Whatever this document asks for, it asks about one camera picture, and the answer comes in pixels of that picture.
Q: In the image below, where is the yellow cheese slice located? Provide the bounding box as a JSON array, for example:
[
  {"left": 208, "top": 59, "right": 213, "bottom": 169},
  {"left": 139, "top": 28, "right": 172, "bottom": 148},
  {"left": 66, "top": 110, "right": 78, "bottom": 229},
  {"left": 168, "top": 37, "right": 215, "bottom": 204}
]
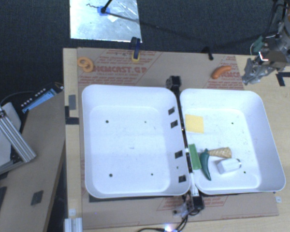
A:
[{"left": 185, "top": 114, "right": 205, "bottom": 134}]

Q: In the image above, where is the orange sausage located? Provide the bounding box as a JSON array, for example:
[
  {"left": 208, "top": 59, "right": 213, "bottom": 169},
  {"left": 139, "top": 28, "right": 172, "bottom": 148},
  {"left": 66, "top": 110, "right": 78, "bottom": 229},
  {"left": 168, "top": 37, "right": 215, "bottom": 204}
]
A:
[{"left": 211, "top": 65, "right": 232, "bottom": 80}]

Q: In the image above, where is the dark green chili pepper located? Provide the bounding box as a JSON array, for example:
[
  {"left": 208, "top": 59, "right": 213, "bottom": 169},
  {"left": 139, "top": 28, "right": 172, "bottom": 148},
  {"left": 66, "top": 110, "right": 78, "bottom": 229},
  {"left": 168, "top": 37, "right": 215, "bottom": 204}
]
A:
[{"left": 199, "top": 148, "right": 212, "bottom": 181}]

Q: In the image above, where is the white plastic tray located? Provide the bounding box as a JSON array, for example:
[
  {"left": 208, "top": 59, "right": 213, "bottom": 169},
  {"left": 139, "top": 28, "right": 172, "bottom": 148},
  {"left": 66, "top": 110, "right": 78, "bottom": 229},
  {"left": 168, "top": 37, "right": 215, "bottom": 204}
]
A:
[
  {"left": 179, "top": 88, "right": 287, "bottom": 196},
  {"left": 81, "top": 84, "right": 192, "bottom": 199}
]

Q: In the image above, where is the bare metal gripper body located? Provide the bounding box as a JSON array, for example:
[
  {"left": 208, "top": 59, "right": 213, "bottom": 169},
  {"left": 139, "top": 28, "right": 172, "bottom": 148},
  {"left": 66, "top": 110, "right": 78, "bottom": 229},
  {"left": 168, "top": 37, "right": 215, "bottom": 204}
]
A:
[{"left": 258, "top": 35, "right": 290, "bottom": 72}]

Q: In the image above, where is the brown cardboard board red print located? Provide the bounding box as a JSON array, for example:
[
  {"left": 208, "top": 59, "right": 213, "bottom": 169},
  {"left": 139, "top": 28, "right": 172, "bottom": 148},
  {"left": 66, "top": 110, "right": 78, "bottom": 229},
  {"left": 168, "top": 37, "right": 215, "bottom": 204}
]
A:
[{"left": 76, "top": 47, "right": 280, "bottom": 224}]

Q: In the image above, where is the beige ice cream cone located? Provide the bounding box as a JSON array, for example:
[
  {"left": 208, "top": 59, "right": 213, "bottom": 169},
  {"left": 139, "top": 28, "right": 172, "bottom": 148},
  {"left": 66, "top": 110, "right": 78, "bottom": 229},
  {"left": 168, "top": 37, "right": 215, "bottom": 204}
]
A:
[{"left": 207, "top": 146, "right": 232, "bottom": 159}]

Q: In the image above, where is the light green flat strip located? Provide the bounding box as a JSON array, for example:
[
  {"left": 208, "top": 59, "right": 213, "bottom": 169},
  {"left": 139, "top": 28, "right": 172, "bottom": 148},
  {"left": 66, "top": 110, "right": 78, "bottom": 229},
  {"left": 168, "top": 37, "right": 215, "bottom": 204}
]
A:
[{"left": 188, "top": 144, "right": 203, "bottom": 171}]

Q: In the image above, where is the orange pretzel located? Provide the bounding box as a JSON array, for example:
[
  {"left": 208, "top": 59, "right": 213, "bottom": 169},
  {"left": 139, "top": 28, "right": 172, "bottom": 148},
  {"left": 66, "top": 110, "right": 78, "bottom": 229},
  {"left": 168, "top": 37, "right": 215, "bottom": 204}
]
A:
[{"left": 77, "top": 57, "right": 94, "bottom": 73}]

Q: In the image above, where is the black block with thin wires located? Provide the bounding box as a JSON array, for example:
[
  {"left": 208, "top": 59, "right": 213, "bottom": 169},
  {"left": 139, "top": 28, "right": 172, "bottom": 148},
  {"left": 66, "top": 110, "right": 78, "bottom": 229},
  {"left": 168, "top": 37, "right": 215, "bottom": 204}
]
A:
[
  {"left": 165, "top": 75, "right": 183, "bottom": 90},
  {"left": 183, "top": 194, "right": 205, "bottom": 215}
]

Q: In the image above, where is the white carton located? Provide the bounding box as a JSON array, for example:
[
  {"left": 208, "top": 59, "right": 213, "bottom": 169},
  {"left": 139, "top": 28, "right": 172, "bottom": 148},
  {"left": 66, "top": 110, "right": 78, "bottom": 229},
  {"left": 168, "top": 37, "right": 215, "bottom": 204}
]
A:
[{"left": 216, "top": 158, "right": 242, "bottom": 175}]

